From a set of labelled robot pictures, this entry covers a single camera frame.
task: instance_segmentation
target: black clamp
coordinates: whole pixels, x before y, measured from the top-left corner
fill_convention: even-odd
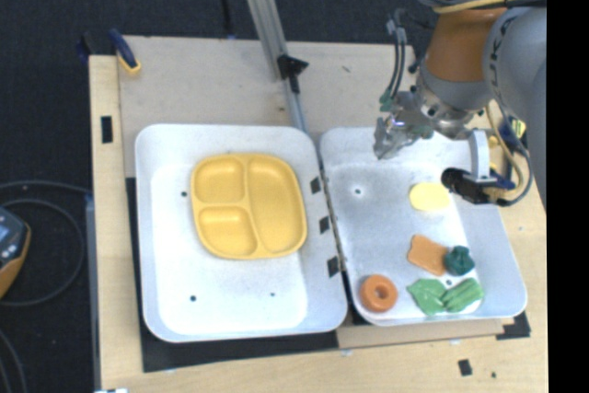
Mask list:
[[[280,69],[281,78],[284,80],[288,79],[291,90],[295,94],[301,93],[301,87],[298,85],[298,77],[307,66],[309,66],[309,63],[292,58],[286,54],[278,58],[278,68]]]
[[[442,184],[451,192],[457,193],[467,202],[480,204],[489,203],[490,198],[484,192],[484,186],[476,183],[466,176],[469,172],[459,168],[447,168],[442,172]]]

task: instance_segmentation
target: blue clamp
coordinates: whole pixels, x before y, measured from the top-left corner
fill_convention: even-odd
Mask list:
[[[129,74],[136,74],[141,69],[141,63],[135,59],[129,44],[116,29],[109,30],[109,38],[112,45],[117,50],[119,62]]]

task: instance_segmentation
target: yellow plate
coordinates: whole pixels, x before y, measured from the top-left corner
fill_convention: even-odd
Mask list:
[[[208,157],[192,171],[191,200],[199,238],[216,256],[279,257],[305,242],[305,205],[298,181],[277,157]]]

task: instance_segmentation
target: hole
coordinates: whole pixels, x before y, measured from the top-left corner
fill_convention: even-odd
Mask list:
[[[388,298],[388,290],[384,286],[378,286],[375,289],[375,296],[376,298],[384,300],[385,298]]]

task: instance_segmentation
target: black sticker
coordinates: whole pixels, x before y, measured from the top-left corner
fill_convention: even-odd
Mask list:
[[[514,324],[504,326],[503,334],[498,334],[495,336],[495,338],[497,341],[505,341],[506,339],[529,338],[530,332],[532,332],[532,329],[527,322],[525,311],[522,311],[514,318]]]
[[[321,180],[319,180],[319,177],[315,177],[311,180],[311,192],[317,193],[318,191],[321,191]]]
[[[112,143],[112,117],[100,117],[102,127],[102,143]]]
[[[334,256],[328,260],[329,278],[333,277],[339,271],[340,271],[340,260],[338,259],[338,256]]]
[[[460,369],[460,374],[462,376],[472,375],[472,367],[470,366],[470,362],[468,361],[468,359],[459,360],[458,368]]]
[[[328,229],[329,229],[329,217],[325,216],[324,218],[321,218],[321,220],[319,221],[319,231],[321,232],[321,234],[323,234]]]

